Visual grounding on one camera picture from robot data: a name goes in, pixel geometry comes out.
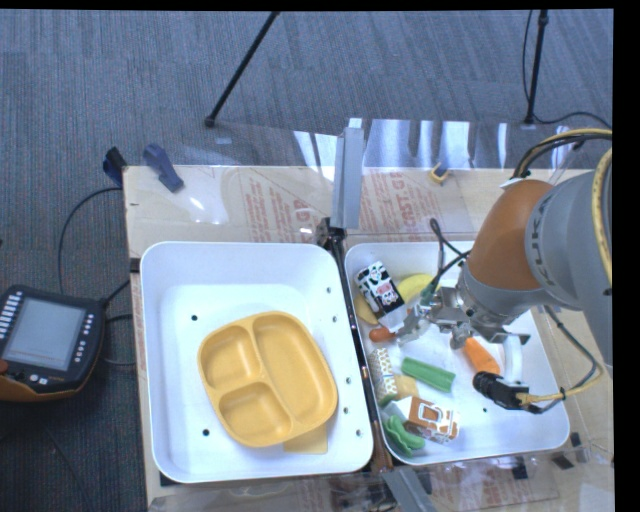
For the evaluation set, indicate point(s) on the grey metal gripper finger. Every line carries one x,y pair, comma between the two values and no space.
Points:
460,339
414,327

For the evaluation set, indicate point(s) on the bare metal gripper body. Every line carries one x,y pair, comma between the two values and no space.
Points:
452,310

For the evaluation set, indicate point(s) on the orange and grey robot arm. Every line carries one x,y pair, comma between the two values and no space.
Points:
550,240

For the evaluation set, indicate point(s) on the orange carrot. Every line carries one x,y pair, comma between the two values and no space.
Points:
481,357

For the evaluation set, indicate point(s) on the orange sausage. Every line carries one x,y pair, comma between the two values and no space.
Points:
381,334

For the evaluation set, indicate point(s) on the yellow banana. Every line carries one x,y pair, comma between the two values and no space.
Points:
415,286

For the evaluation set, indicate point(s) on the green celery stalk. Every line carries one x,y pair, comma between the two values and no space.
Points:
427,374

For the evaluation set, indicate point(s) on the cow print milk carton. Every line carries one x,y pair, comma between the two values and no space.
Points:
381,290

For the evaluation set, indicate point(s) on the yellow toy food piece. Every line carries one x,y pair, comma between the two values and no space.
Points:
365,311

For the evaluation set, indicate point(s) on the brown spotted carton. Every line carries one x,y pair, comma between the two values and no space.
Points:
382,375

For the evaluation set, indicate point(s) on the pale yellow cheese block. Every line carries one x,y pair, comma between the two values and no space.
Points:
407,386

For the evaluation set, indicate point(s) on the orange and white carton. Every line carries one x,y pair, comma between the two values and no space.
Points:
432,419

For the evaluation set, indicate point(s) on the white plastic tray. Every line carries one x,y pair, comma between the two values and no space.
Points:
175,280
500,430

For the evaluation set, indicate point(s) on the green pea pods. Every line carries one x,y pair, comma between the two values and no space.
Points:
402,437

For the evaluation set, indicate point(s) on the yellow divided plate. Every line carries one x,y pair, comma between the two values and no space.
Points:
270,375

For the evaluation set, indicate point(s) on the brown cardboard board red print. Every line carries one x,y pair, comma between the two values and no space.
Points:
280,205

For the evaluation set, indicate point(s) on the black stand leg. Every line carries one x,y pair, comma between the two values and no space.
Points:
536,65
240,70

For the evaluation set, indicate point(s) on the black cylinder on white bracket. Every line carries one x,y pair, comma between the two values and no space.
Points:
500,390

